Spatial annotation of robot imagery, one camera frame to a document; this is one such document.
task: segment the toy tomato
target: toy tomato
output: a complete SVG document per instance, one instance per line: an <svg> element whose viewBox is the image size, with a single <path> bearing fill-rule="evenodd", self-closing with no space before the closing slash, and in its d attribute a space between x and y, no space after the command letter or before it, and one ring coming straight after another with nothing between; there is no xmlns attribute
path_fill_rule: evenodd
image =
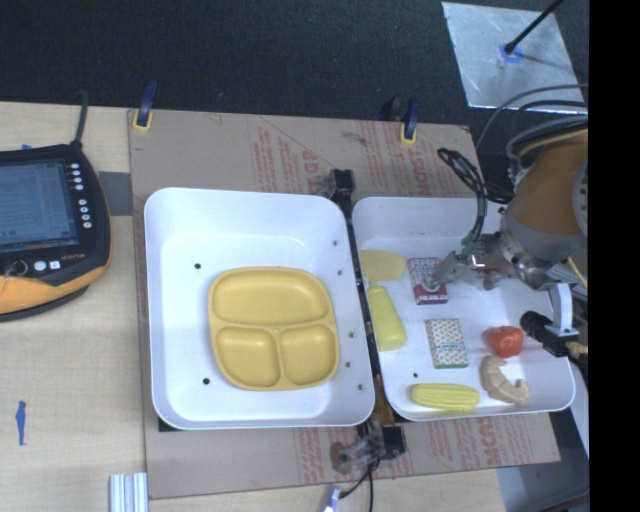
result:
<svg viewBox="0 0 640 512"><path fill-rule="evenodd" d="M497 355L506 359L520 353L524 342L524 331L510 325L494 327L487 331L487 341Z"/></svg>

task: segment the black clamp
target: black clamp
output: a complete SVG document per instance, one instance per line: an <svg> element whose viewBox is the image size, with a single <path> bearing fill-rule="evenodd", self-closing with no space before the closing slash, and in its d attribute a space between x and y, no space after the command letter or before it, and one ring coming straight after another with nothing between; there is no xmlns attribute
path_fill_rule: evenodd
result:
<svg viewBox="0 0 640 512"><path fill-rule="evenodd" d="M382 106L381 121L402 121L400 127L400 143L403 146L415 144L418 125L418 102L414 98L409 100L407 110L402 113L402 98L394 96Z"/></svg>

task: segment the white tray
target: white tray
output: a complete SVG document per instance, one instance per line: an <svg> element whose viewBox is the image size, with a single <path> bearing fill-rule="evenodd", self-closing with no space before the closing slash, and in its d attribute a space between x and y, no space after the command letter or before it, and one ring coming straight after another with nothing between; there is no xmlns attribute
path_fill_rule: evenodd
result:
<svg viewBox="0 0 640 512"><path fill-rule="evenodd" d="M151 384L158 415L179 429L356 425L375 394L346 231L337 205L318 196L167 188L144 210ZM319 386L251 391L215 361L207 292L222 271L249 266L306 270L333 303L336 374Z"/></svg>
<svg viewBox="0 0 640 512"><path fill-rule="evenodd" d="M499 227L497 207L490 206L484 229L487 233ZM450 251L460 250L460 240L473 226L476 211L475 199L365 198L353 211L358 250L385 250L405 258L444 258ZM554 411L565 409L573 401L575 387L567 358L553 357L541 343L529 337L522 352L508 358L507 365L502 367L511 382L523 378L529 384L530 396L525 403L512 405L490 398L480 382L480 362L484 356L493 354L481 339L481 333L490 327L519 326L520 317L529 310L552 318L547 293L533 291L517 279L503 279L497 288L485 291L480 279L467 271L461 279L447 284L446 304L416 305L406 270L401 279L379 284L387 288L407 331L404 347L379 352L387 399L402 417L427 421ZM460 320L469 358L467 368L433 367L424 321L437 318ZM480 403L475 410L465 413L422 407L409 398L410 387L422 382L472 386L480 392Z"/></svg>

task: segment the black cable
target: black cable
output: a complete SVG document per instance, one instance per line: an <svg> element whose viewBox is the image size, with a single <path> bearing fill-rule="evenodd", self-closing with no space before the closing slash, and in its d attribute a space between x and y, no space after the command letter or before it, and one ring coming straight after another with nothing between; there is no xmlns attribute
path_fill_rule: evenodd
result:
<svg viewBox="0 0 640 512"><path fill-rule="evenodd" d="M76 136L73 141L71 141L71 144L82 147L81 139L84 132L84 125L87 121L87 111L89 110L89 94L87 91L80 90L73 96L73 99L75 100L78 96L82 100L82 106L80 107L80 118L78 119Z"/></svg>
<svg viewBox="0 0 640 512"><path fill-rule="evenodd" d="M362 474L362 476L360 477L360 480L358 480L358 482L351 488L348 489L346 491L342 491L340 493L340 499L344 499L347 498L348 496L351 496L351 494L358 488L360 487L360 485L362 484L362 482L364 482L369 475L371 474L371 472L373 471L372 468L373 464L369 464L369 466L367 467L367 470Z"/></svg>
<svg viewBox="0 0 640 512"><path fill-rule="evenodd" d="M515 176L520 171L522 157L531 149L540 147L563 135L574 134L577 130L585 129L587 126L588 118L571 116L554 119L519 133L509 140L506 148L512 175Z"/></svg>
<svg viewBox="0 0 640 512"><path fill-rule="evenodd" d="M556 7L558 7L562 2L564 2L564 0L555 0L549 7L547 7L544 11L542 11L542 13L540 13L540 16L538 16L533 21L533 23L531 23L522 32L520 32L520 34L518 34L515 37L515 39L513 39L513 41L505 45L504 47L505 53L507 53L507 55L511 55L513 53L513 50L516 49L516 46L518 46L518 43L522 41L525 37L527 37L527 35L534 28L536 28L542 22L542 20L544 20L550 13L552 13L556 9Z"/></svg>
<svg viewBox="0 0 640 512"><path fill-rule="evenodd" d="M458 178L476 195L478 202L476 221L462 242L465 247L470 243L475 244L480 239L482 228L484 227L484 219L487 215L487 187L478 169L457 151L440 148L438 149L438 156L453 169Z"/></svg>
<svg viewBox="0 0 640 512"><path fill-rule="evenodd" d="M509 204L513 199L513 189L509 190L494 183L485 183L487 199L496 204Z"/></svg>
<svg viewBox="0 0 640 512"><path fill-rule="evenodd" d="M518 110L515 113L515 116L511 122L511 129L512 131L515 131L515 125L516 125L516 120L518 115L520 115L523 111L529 109L529 108L534 108L540 105L571 105L571 106L575 106L575 107L584 107L585 104L580 102L580 101L563 101L563 100L540 100L540 101L532 101L531 103L527 103L525 105L522 105L520 108L518 108ZM571 127L571 125L583 125L585 122L583 121L583 119L585 119L585 117L588 114L584 113L584 115L582 116L567 116L564 117L563 119L566 120L566 124L568 125L568 128L566 128L565 130L558 130L557 128L553 128L549 130L548 134L542 133L542 132L538 132L536 134L535 137L531 137L530 140L524 140L518 143L513 143L512 141L518 139L519 140L519 135L516 135L515 137L513 137L508 143L507 143L507 153L509 153L510 149L509 146L511 144L513 144L513 147L511 148L511 151L513 151L514 153L518 153L519 151L519 146L523 146L523 145L536 145L536 140L542 141L544 142L545 140L547 140L549 138L549 135L561 135L562 131L566 131L566 132L571 132L573 131L573 128ZM511 174L510 177L513 178L513 176L517 173L517 170L514 172L513 169L513 162L511 161L511 155L508 154L508 158L510 160L509 162L509 167L511 169Z"/></svg>
<svg viewBox="0 0 640 512"><path fill-rule="evenodd" d="M511 131L516 130L516 123L523 112L526 112L527 110L532 108L544 107L544 106L586 108L586 104L583 101L571 101L571 100L537 100L537 101L532 101L530 103L525 103L521 107L518 107L518 110L516 110L516 112L514 113L513 119L511 120Z"/></svg>
<svg viewBox="0 0 640 512"><path fill-rule="evenodd" d="M369 512L373 512L373 471L369 473Z"/></svg>
<svg viewBox="0 0 640 512"><path fill-rule="evenodd" d="M498 116L498 114L500 114L500 112L502 112L506 107L508 107L515 101L518 101L520 98L524 98L525 96L530 96L532 94L537 94L539 92L557 91L560 89L588 89L588 88L589 88L589 84L552 85L549 87L539 87L537 89L531 89L529 91L516 94L515 96L505 101L498 108L496 108L495 112L491 115L491 117L489 118L489 121L487 121L487 124L485 124L484 128L482 129L482 132L480 133L480 136L478 137L478 141L476 142L476 145L475 145L476 151L478 151L478 148L480 147L480 144L484 140L484 137L486 136L487 131L489 131L489 126L491 126L491 123L493 123L493 121Z"/></svg>

